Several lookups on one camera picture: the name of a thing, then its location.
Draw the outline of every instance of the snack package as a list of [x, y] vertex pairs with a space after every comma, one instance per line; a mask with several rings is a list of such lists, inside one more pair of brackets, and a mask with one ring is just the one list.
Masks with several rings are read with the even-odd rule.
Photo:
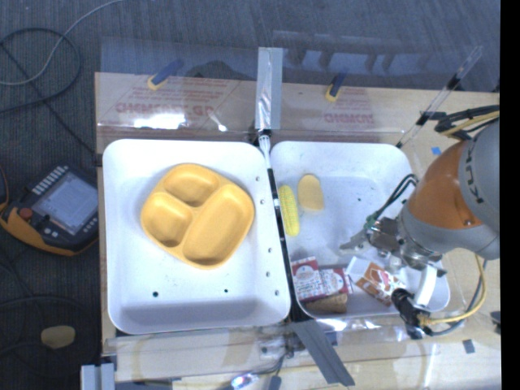
[[297, 298], [313, 301], [327, 295], [315, 257], [302, 258], [291, 263], [292, 279]]
[[348, 276], [345, 275], [345, 271], [343, 269], [320, 269], [319, 273], [322, 276], [325, 293], [327, 295], [330, 296], [336, 293], [349, 293], [349, 286], [350, 292], [352, 292], [352, 284], [350, 283]]
[[388, 273], [381, 266], [370, 260], [352, 257], [345, 269], [356, 286], [375, 297], [386, 306], [392, 304], [392, 292], [398, 288], [405, 288], [405, 284], [396, 276]]
[[306, 302], [305, 308], [312, 312], [327, 314], [335, 312], [337, 314], [345, 314], [347, 312], [347, 293], [336, 293], [331, 296], [322, 297], [316, 301]]

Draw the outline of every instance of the white cable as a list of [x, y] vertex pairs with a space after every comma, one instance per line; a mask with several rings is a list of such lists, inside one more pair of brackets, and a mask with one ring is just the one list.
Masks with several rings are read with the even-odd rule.
[[105, 7], [108, 7], [108, 6], [111, 6], [112, 4], [116, 4], [116, 3], [121, 3], [121, 2], [127, 2], [127, 1], [130, 1], [130, 0], [112, 0], [111, 2], [107, 2], [107, 3], [104, 3], [102, 4], [101, 6], [98, 6], [94, 9], [92, 9], [91, 11], [89, 11], [86, 15], [82, 15], [78, 20], [76, 20], [71, 27], [69, 27], [69, 29], [67, 29], [67, 31], [58, 39], [58, 41], [56, 42], [56, 45], [54, 45], [54, 48], [50, 51], [50, 55], [49, 55], [49, 58], [47, 58], [47, 60], [45, 61], [45, 64], [43, 66], [43, 68], [34, 76], [32, 76], [31, 78], [28, 78], [27, 80], [23, 80], [23, 81], [17, 81], [17, 82], [9, 82], [9, 81], [0, 81], [0, 85], [9, 85], [9, 86], [16, 86], [16, 85], [26, 85], [28, 84], [29, 82], [32, 82], [34, 81], [36, 78], [38, 78], [39, 76], [41, 76], [45, 70], [47, 69], [47, 67], [49, 66], [50, 64], [50, 60], [53, 58], [54, 56], [54, 53], [56, 52], [56, 50], [58, 49], [59, 45], [62, 43], [63, 39], [71, 32], [71, 30], [73, 28], [75, 28], [80, 22], [82, 22], [83, 20], [85, 20], [87, 17], [93, 15], [94, 13], [100, 11], [101, 9], [104, 9]]

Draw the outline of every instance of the food box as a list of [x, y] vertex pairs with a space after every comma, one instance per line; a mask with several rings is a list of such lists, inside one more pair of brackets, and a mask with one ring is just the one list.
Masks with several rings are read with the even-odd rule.
[[350, 278], [345, 274], [341, 268], [322, 269], [323, 284], [327, 290], [327, 295], [336, 293], [352, 293], [352, 284]]
[[302, 258], [291, 263], [292, 279], [300, 302], [313, 301], [327, 295], [327, 289], [315, 257]]
[[352, 257], [345, 273], [361, 290], [373, 296], [385, 306], [392, 304], [392, 293], [399, 288], [406, 288], [395, 275], [388, 273], [381, 266], [363, 258]]

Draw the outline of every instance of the yellow plastic plate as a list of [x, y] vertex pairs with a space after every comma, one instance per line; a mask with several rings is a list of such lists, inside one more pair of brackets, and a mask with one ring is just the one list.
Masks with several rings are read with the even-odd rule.
[[174, 166], [141, 210], [141, 226], [155, 244], [201, 269], [223, 265], [253, 219], [254, 204], [244, 189], [195, 163]]

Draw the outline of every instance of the white tray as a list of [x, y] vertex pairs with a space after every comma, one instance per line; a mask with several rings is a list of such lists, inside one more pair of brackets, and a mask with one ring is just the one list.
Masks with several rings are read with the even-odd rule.
[[[318, 264], [324, 267], [346, 267], [351, 256], [339, 257], [335, 250], [361, 230], [366, 217], [378, 210], [402, 178], [412, 172], [407, 157], [397, 147], [370, 143], [282, 141], [273, 146], [271, 165], [278, 188], [287, 184], [295, 196], [297, 183], [303, 175], [310, 173], [319, 178], [324, 209], [305, 212], [298, 207], [300, 233], [286, 236], [286, 240], [292, 261], [315, 256]], [[411, 192], [410, 187], [383, 216], [395, 218], [402, 207], [401, 200]], [[374, 247], [369, 247], [362, 257], [382, 267], [388, 263]], [[419, 271], [405, 268], [397, 276], [410, 292], [417, 290]], [[436, 282], [428, 309], [432, 312], [442, 310], [448, 302], [449, 286], [444, 276]], [[393, 305], [387, 307], [353, 287], [347, 318], [396, 313]]]
[[[143, 232], [141, 207], [160, 178], [198, 163], [253, 199], [253, 224], [221, 267], [173, 257]], [[290, 308], [271, 188], [261, 152], [240, 142], [119, 140], [103, 154], [108, 313], [128, 334], [265, 326]]]

